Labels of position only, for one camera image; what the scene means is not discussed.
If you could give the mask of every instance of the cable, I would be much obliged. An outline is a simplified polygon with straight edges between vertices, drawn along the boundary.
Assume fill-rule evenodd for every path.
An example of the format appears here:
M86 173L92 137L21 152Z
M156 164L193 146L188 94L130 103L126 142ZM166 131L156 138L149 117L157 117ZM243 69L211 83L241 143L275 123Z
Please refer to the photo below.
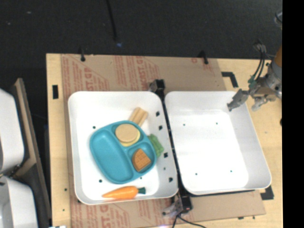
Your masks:
M183 219L183 218L181 217L181 214L180 214L180 213L175 217L175 220L174 220L174 223L173 223L172 228L175 227L175 223L176 223L177 218L179 218L179 219L181 219L182 221L184 221L184 222L186 222L186 223L188 223L188 224L191 224L191 225L193 225L193 226L198 226L198 227L206 228L205 226L202 226L202 225L199 225L199 224L195 224L195 223L192 223L192 222L190 222L190 221L187 221L187 220Z

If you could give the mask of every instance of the blue plate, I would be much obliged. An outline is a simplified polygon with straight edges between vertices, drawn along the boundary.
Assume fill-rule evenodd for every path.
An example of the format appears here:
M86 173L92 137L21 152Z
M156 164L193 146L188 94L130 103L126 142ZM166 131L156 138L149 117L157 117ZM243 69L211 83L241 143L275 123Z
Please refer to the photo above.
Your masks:
M141 136L139 140L124 147L115 136L116 128L121 124L132 124ZM91 153L105 177L116 184L133 181L149 172L156 163L155 150L140 126L130 121L116 122L98 129L90 139ZM142 149L150 158L151 163L138 172L132 163L132 156L138 149Z

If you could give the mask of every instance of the orange carrot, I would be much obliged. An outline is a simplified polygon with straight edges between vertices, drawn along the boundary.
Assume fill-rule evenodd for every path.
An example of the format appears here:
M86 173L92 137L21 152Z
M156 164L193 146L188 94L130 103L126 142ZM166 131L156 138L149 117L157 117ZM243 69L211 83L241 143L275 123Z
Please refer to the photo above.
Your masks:
M127 186L115 189L103 195L103 198L112 199L133 199L138 193L146 194L146 188L137 188L135 186Z

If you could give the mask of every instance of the cardboard sheet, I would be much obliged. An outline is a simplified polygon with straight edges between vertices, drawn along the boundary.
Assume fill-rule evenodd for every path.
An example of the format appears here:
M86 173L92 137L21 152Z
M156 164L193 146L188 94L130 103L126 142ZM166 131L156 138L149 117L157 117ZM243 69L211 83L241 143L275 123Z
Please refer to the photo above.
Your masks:
M165 92L226 90L216 61L204 64L200 58L62 55L65 99L66 143L73 228L139 228L170 225L172 218L162 210L171 199L128 201L88 206L74 191L67 100L76 91L147 90L154 79L164 79ZM185 219L195 221L265 214L259 191L191 198L194 209Z

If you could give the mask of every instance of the wooden table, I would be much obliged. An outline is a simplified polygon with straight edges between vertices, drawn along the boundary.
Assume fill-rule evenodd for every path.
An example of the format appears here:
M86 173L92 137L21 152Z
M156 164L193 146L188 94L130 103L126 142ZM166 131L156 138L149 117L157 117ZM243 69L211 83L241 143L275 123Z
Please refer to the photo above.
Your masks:
M233 72L239 88L248 89L247 80L254 73L258 60L246 59L210 59L218 63L221 72ZM224 78L227 90L237 91L230 78ZM58 86L58 94L63 95L61 54L47 54L47 97L51 171L51 203L53 226L71 225L69 205L69 182L67 167L67 150L65 139L64 102L62 98L53 101L53 86ZM266 215L255 218L225 219L201 222L207 228L278 228L283 227L283 185L282 185L282 102L267 103L257 112L252 112L253 99L248 99L249 112L263 148L272 174L275 198L265 200ZM192 227L188 224L176 227Z

